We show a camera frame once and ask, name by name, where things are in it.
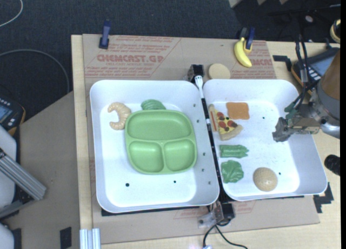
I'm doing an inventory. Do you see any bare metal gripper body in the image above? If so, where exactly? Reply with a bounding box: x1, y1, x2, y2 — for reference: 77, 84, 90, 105
285, 104, 341, 139

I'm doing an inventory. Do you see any white plastic tray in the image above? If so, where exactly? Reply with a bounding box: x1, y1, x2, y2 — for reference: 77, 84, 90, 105
202, 78, 329, 202
89, 79, 221, 214

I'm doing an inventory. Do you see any beige round bun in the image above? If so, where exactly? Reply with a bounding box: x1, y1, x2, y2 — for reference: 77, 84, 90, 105
252, 166, 278, 192

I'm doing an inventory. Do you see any orange toast slice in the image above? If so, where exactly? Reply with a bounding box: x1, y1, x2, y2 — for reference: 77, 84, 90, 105
225, 102, 250, 120

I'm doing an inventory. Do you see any green bean bundle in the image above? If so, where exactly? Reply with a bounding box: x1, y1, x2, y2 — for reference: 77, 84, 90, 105
218, 144, 250, 159

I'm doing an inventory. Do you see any pizza slice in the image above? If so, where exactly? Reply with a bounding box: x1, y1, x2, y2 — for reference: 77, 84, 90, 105
208, 103, 244, 142

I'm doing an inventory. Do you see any green lettuce leaf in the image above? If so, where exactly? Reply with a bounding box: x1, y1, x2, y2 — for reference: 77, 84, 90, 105
220, 159, 245, 184

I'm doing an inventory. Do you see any thin black and white rod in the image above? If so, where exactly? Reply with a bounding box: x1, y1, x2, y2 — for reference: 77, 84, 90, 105
194, 76, 223, 203

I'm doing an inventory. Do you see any yellow banana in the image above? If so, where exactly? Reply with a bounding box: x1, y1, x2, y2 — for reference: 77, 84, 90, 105
234, 37, 253, 68

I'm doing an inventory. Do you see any beige round biscuit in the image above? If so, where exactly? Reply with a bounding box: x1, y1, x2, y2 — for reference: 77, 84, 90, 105
208, 63, 231, 80

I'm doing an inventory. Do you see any green divided plate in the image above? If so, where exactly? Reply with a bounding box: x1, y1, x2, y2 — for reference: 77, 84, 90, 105
124, 109, 198, 175

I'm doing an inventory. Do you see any green ribbed leaf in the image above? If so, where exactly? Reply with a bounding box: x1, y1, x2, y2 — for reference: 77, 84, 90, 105
140, 99, 167, 111

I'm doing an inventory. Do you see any brown cardboard board, red print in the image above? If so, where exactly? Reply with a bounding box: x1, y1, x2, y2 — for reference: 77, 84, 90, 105
82, 33, 321, 245

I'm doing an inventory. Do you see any beige croissant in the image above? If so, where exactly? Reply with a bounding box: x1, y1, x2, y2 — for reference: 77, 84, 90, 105
107, 102, 132, 131

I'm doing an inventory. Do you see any black block with thin wires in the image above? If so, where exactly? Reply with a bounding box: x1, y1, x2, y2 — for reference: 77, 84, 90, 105
185, 64, 205, 83
198, 201, 236, 229

